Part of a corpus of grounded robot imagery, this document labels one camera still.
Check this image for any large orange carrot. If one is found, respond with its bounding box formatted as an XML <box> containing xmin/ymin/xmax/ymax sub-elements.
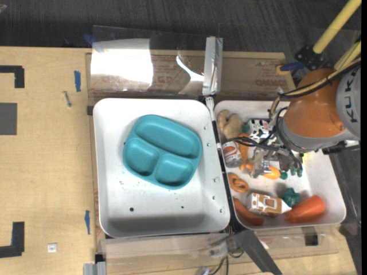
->
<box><xmin>284</xmin><ymin>195</ymin><xmax>326</xmax><ymax>224</ymax></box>

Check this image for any brown and white carton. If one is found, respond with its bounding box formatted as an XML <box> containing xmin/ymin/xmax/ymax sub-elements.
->
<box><xmin>246</xmin><ymin>192</ymin><xmax>293</xmax><ymax>218</ymax></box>

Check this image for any orange brown sausage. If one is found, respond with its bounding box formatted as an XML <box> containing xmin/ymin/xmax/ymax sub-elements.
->
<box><xmin>232</xmin><ymin>197</ymin><xmax>265</xmax><ymax>227</ymax></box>

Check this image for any white plastic tray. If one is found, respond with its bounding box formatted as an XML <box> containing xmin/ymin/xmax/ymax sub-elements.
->
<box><xmin>92</xmin><ymin>97</ymin><xmax>232</xmax><ymax>238</ymax></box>
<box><xmin>213</xmin><ymin>100</ymin><xmax>348</xmax><ymax>231</ymax></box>

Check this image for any black and white cow carton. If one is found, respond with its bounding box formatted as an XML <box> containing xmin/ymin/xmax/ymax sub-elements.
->
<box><xmin>247</xmin><ymin>118</ymin><xmax>278</xmax><ymax>144</ymax></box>

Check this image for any green broccoli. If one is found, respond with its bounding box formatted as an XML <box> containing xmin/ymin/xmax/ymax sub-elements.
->
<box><xmin>280</xmin><ymin>187</ymin><xmax>302</xmax><ymax>208</ymax></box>

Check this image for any red and white can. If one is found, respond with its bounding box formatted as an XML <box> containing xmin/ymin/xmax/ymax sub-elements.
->
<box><xmin>221</xmin><ymin>140</ymin><xmax>244</xmax><ymax>168</ymax></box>

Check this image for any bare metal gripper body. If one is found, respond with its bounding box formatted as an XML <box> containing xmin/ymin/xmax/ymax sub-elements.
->
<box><xmin>266</xmin><ymin>142</ymin><xmax>295</xmax><ymax>172</ymax></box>

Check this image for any blue divided plate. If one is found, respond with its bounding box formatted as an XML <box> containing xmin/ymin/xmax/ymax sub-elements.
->
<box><xmin>122</xmin><ymin>114</ymin><xmax>203</xmax><ymax>191</ymax></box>

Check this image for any black cylinder on white bracket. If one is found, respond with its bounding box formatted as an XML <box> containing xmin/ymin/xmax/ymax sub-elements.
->
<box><xmin>321</xmin><ymin>139</ymin><xmax>361</xmax><ymax>155</ymax></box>

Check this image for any beige ginger root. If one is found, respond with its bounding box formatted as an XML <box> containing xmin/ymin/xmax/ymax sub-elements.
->
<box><xmin>216</xmin><ymin>109</ymin><xmax>245</xmax><ymax>141</ymax></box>

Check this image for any small orange carrot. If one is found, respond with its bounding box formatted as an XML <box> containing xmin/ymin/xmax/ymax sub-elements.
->
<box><xmin>238</xmin><ymin>124</ymin><xmax>251</xmax><ymax>166</ymax></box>
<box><xmin>240</xmin><ymin>163</ymin><xmax>288</xmax><ymax>181</ymax></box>

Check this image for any orange brown pretzel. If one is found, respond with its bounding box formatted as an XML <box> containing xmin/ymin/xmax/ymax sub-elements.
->
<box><xmin>228</xmin><ymin>172</ymin><xmax>250</xmax><ymax>194</ymax></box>

